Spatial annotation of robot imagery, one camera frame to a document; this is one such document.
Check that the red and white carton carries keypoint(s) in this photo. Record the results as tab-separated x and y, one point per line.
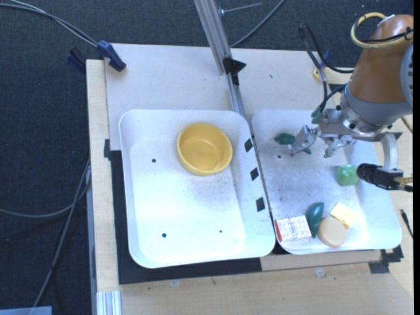
292	229

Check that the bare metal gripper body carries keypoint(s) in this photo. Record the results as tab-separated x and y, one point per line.
334	123

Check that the yellow bowl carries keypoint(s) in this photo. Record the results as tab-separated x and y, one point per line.
205	149

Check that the black cylinder on white bracket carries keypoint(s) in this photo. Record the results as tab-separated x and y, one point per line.
374	175

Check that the tan round biscuit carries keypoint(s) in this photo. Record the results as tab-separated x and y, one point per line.
331	233

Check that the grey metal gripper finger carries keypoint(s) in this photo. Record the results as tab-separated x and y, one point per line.
336	143
305	138

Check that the green broccoli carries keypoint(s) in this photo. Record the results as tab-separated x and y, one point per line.
284	138

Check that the green apple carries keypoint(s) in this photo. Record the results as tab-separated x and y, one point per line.
346	175

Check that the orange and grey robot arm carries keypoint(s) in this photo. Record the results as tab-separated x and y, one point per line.
377	74

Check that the yellow cheese wedge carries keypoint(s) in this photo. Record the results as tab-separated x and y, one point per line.
344	214

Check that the dark green avocado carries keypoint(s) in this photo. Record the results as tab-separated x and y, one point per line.
314	217

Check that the pale flat board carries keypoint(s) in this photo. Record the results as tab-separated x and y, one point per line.
170	80

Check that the white plastic tray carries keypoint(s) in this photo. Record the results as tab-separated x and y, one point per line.
183	208
305	182

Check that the black block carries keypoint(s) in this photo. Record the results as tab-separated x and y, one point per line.
232	65

